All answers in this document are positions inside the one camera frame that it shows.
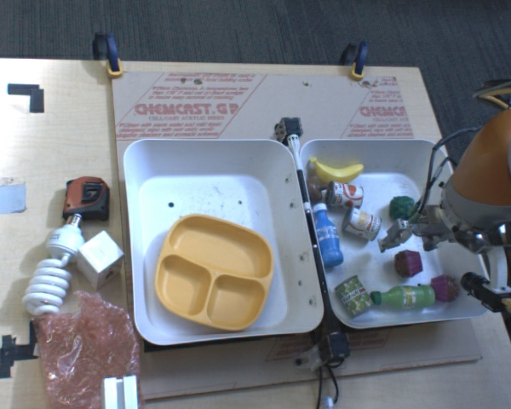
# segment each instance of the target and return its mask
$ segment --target light blue sticky note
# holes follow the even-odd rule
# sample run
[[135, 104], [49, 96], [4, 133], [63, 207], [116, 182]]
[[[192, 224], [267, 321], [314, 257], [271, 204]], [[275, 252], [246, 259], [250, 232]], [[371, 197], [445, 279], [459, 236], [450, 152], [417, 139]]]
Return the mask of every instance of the light blue sticky note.
[[14, 214], [26, 209], [25, 183], [0, 187], [0, 214]]

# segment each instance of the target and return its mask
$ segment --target pink plastic wrap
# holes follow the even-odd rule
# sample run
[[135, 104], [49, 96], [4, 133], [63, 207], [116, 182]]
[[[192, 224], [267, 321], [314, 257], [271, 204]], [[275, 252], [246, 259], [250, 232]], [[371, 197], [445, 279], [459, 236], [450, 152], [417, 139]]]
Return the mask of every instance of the pink plastic wrap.
[[53, 409], [100, 409], [105, 377], [140, 376], [140, 346], [125, 310], [99, 294], [75, 294], [79, 313], [33, 319], [45, 387]]

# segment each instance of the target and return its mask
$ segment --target white cube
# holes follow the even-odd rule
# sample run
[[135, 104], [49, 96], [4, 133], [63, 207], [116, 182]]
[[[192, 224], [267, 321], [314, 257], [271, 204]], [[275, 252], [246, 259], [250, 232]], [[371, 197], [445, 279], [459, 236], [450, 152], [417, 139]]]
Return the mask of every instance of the white cube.
[[99, 289], [121, 270], [123, 251], [106, 231], [79, 248], [77, 267], [95, 289]]

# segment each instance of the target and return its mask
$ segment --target dark gray carpet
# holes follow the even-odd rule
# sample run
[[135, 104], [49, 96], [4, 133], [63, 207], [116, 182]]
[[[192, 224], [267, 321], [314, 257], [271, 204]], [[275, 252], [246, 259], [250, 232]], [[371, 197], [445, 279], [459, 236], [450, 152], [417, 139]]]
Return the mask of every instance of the dark gray carpet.
[[472, 94], [511, 78], [511, 0], [0, 0], [0, 57], [90, 60], [101, 31], [122, 60], [336, 65], [365, 40], [368, 65], [421, 69], [443, 135], [499, 112]]

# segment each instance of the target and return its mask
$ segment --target white tray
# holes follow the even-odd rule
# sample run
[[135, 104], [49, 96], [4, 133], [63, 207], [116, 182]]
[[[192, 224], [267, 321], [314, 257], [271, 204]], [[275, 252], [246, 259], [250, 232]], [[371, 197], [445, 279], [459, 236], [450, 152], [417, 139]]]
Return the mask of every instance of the white tray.
[[[365, 289], [387, 291], [396, 285], [429, 284], [441, 274], [448, 274], [459, 284], [461, 277], [469, 271], [487, 276], [485, 265], [479, 256], [459, 244], [443, 242], [433, 251], [424, 251], [422, 239], [411, 236], [404, 244], [380, 252], [377, 240], [386, 236], [393, 220], [388, 215], [388, 206], [394, 196], [408, 195], [417, 201], [428, 175], [428, 164], [433, 143], [423, 140], [312, 140], [301, 149], [301, 161], [308, 164], [312, 156], [331, 166], [364, 164], [364, 172], [351, 183], [364, 189], [361, 210], [379, 216], [381, 229], [373, 241], [367, 241], [350, 233], [341, 232], [345, 211], [329, 208], [329, 218], [335, 223], [341, 239], [344, 263], [326, 269], [326, 282], [330, 292], [335, 316], [345, 325], [356, 329], [391, 325], [410, 325], [430, 321], [456, 320], [480, 316], [487, 312], [480, 301], [468, 296], [460, 288], [456, 300], [448, 303], [436, 302], [430, 308], [390, 310], [372, 306], [362, 314], [351, 317], [335, 294], [335, 287], [343, 280], [357, 275]], [[445, 158], [444, 151], [436, 152], [434, 170]], [[451, 175], [447, 166], [433, 186], [429, 205], [439, 202], [440, 181]], [[401, 278], [393, 267], [393, 257], [401, 250], [418, 251], [422, 258], [423, 271], [410, 279]]]
[[[157, 345], [311, 331], [324, 308], [296, 168], [273, 140], [139, 140], [123, 156], [135, 325]], [[172, 224], [204, 214], [261, 234], [274, 274], [266, 305], [243, 331], [220, 331], [172, 314], [158, 300], [154, 274]]]

